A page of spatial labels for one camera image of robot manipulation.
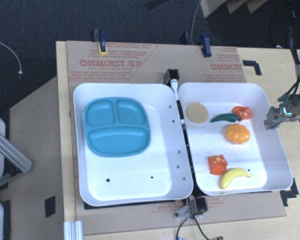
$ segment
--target blue divided plate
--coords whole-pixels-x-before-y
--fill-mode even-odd
[[[84,133],[90,149],[103,157],[142,153],[150,144],[147,113],[135,99],[100,98],[84,110]]]

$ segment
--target blue clamp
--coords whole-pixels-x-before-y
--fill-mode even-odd
[[[208,34],[206,33],[201,33],[201,35],[199,35],[199,41],[200,44],[202,45],[202,54],[205,58],[207,57],[211,57],[211,52],[210,52],[210,38],[208,36]]]
[[[102,28],[95,28],[91,33],[91,42],[96,42],[97,40],[100,42],[98,45],[99,53],[101,55],[107,55],[108,47],[106,44],[106,34]]]

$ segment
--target toy banana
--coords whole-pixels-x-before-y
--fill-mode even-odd
[[[245,169],[243,169],[243,168],[239,168],[239,167],[231,168],[222,175],[221,181],[220,181],[220,186],[224,190],[229,186],[230,182],[233,179],[238,178],[238,177],[243,177],[243,176],[251,178],[252,174],[246,172]]]

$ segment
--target green pepper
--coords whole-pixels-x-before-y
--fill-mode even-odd
[[[241,118],[239,118],[236,113],[225,113],[225,114],[217,115],[216,117],[212,118],[210,122],[214,123],[217,121],[228,121],[234,123],[235,121],[240,122]]]

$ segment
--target toy orange pumpkin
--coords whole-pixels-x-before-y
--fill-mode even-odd
[[[233,143],[243,144],[250,139],[250,131],[244,125],[234,123],[226,128],[225,136]]]

